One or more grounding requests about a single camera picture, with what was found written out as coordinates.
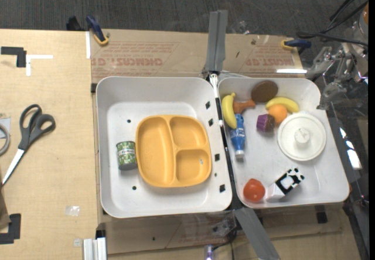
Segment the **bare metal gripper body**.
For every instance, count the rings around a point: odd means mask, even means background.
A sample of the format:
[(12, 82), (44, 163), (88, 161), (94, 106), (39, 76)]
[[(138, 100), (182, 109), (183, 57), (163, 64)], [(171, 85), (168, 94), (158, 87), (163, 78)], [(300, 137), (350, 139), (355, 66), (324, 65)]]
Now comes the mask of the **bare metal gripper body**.
[(336, 54), (338, 67), (336, 70), (336, 79), (347, 81), (353, 79), (362, 82), (368, 79), (368, 57), (367, 50), (354, 43), (342, 43)]

